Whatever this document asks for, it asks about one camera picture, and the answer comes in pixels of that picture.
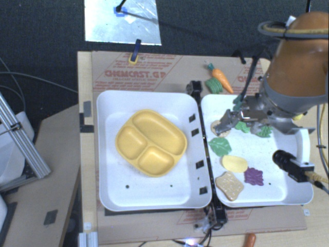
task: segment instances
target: dark carpet floor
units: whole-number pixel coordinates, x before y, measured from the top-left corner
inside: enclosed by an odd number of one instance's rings
[[[251,57],[277,41],[257,32],[260,22],[286,21],[305,12],[307,0],[156,0],[162,46],[141,52],[230,56],[240,49]],[[0,57],[12,72],[26,73],[77,90],[77,51],[127,51],[131,46],[84,39],[84,0],[0,0]],[[311,11],[328,12],[329,0],[312,0]],[[5,68],[1,64],[0,72]],[[78,103],[77,94],[32,79],[16,77],[33,127]],[[0,74],[0,91],[15,112],[22,103]]]

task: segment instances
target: wooden table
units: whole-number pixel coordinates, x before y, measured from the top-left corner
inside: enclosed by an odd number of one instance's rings
[[[80,181],[78,106],[43,120],[35,147],[52,172],[5,196],[17,207],[4,247],[63,245]],[[48,212],[56,213],[56,219],[44,225]]]
[[[263,65],[268,66],[268,62],[263,61]],[[91,52],[78,53],[78,70],[79,70],[79,112],[84,113],[85,105],[93,105],[93,81],[92,78],[92,54]],[[324,122],[324,140],[325,145],[328,145],[328,116],[326,112]],[[316,119],[316,109],[313,108],[309,113],[298,122],[304,127],[314,127]],[[90,114],[84,117],[84,124],[86,126],[94,124],[93,115]],[[311,141],[311,162],[316,165],[316,172],[325,176],[319,152],[316,148],[316,132],[310,135]],[[97,201],[96,201],[96,179],[95,179],[95,145],[93,133],[86,132],[80,135],[81,144],[81,175],[82,175],[82,201],[83,201],[83,221],[84,232],[96,232],[97,225]],[[307,230],[290,231],[290,232],[275,232],[275,233],[261,233],[257,234],[257,241],[255,246],[327,246],[329,243],[329,234],[327,228],[329,225],[329,197],[328,195],[318,189],[314,188],[314,199],[308,205],[303,206],[304,212],[309,216],[306,218]],[[243,246],[246,235],[235,236],[221,236],[213,237],[211,246]],[[138,247],[140,243],[123,243],[102,245],[112,247]],[[150,241],[144,245],[145,247],[164,247],[164,246],[178,246],[172,241]]]

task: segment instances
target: toy carrot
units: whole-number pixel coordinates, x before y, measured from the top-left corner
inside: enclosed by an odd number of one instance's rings
[[[227,90],[231,94],[234,93],[228,79],[220,69],[214,68],[214,66],[211,63],[208,65],[208,69],[212,71],[212,76],[222,84],[225,90]]]

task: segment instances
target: yellow divided plate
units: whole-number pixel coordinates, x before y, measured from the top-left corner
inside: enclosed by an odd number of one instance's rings
[[[167,174],[187,148],[183,132],[152,110],[135,113],[120,129],[115,145],[121,156],[151,177]]]

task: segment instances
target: cable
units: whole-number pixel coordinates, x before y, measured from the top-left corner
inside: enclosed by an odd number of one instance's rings
[[[321,112],[321,116],[320,116],[320,126],[319,126],[320,142],[322,144],[323,144],[323,141],[322,141],[323,140],[323,136],[322,136],[322,125],[323,125],[323,115],[324,115],[325,107],[326,107],[326,104],[324,104],[322,106],[322,112]],[[329,167],[329,165],[328,165],[328,158],[325,156],[325,153],[323,153],[323,157],[324,157],[324,160],[325,160],[325,163],[326,163],[327,167]]]
[[[0,75],[19,75],[19,76],[27,77],[27,78],[34,79],[34,80],[40,80],[42,82],[49,83],[51,85],[57,86],[59,88],[65,89],[65,90],[70,91],[70,92],[73,92],[73,93],[78,93],[77,91],[75,91],[73,89],[70,89],[70,88],[65,87],[63,85],[60,85],[60,84],[57,84],[55,82],[52,82],[52,81],[49,81],[49,80],[45,80],[45,79],[42,79],[42,78],[39,78],[39,77],[36,77],[36,76],[24,74],[24,73],[18,73],[18,72],[0,72]]]
[[[206,235],[204,236],[204,238],[199,242],[199,244],[204,244],[204,242],[208,239],[208,237],[211,237],[211,229],[209,229],[206,233]]]
[[[6,90],[9,90],[9,91],[15,93],[15,94],[18,96],[18,98],[22,101],[22,103],[23,103],[23,109],[24,109],[24,99],[22,98],[22,96],[21,96],[17,91],[13,90],[13,89],[10,88],[10,87],[3,86],[3,85],[0,85],[0,88],[3,88],[3,89],[6,89]]]
[[[320,152],[320,158],[322,161],[322,165],[324,168],[324,171],[327,175],[327,178],[329,179],[329,173],[328,173],[328,168],[327,168],[327,164],[325,162],[324,156],[323,156],[323,144],[321,143],[321,138],[320,138],[320,106],[317,106],[317,138],[318,138],[318,148],[319,148],[319,152]]]
[[[258,31],[266,36],[279,39],[329,39],[329,29],[287,29],[283,22],[262,22],[258,25]]]
[[[138,246],[138,247],[142,247],[145,243],[147,243],[147,241],[145,241],[145,242],[143,242],[140,246]]]
[[[2,63],[2,65],[5,67],[5,69],[7,70],[7,72],[9,72],[9,74],[11,75],[11,78],[13,79],[13,81],[15,82],[17,88],[20,91],[21,94],[21,98],[23,100],[23,111],[26,111],[26,102],[25,102],[25,97],[24,97],[24,93],[22,91],[22,88],[20,86],[20,84],[17,82],[16,78],[13,75],[13,72],[11,72],[11,70],[9,69],[9,67],[6,65],[6,63],[2,60],[2,58],[0,57],[0,61]]]
[[[329,194],[329,190],[319,181],[314,181],[314,185]]]
[[[319,181],[319,182],[324,182],[324,183],[329,184],[329,180],[328,180],[328,179],[323,178],[322,176],[320,176],[319,174],[316,174],[316,173],[313,172],[313,171],[306,171],[304,174],[305,174],[306,176],[308,176],[308,178],[309,178],[310,180],[313,180],[313,181]]]
[[[233,107],[234,111],[238,111],[242,106],[243,99],[245,98],[245,95],[247,93],[249,84],[250,84],[250,82],[253,78],[253,75],[255,73],[258,60],[260,59],[261,54],[264,52],[264,50],[265,50],[265,48],[263,48],[257,55],[252,56],[252,63],[251,63],[251,66],[250,66],[250,69],[249,69],[249,72],[248,72],[248,76],[247,76],[247,79],[246,79],[246,84],[245,84],[242,92],[233,101],[233,103],[235,104],[235,106]]]
[[[209,240],[208,240],[208,243],[207,243],[207,246],[206,246],[206,247],[209,247],[209,244],[210,244],[210,241],[211,241],[211,232],[212,232],[212,230],[210,230],[210,233],[209,233]]]

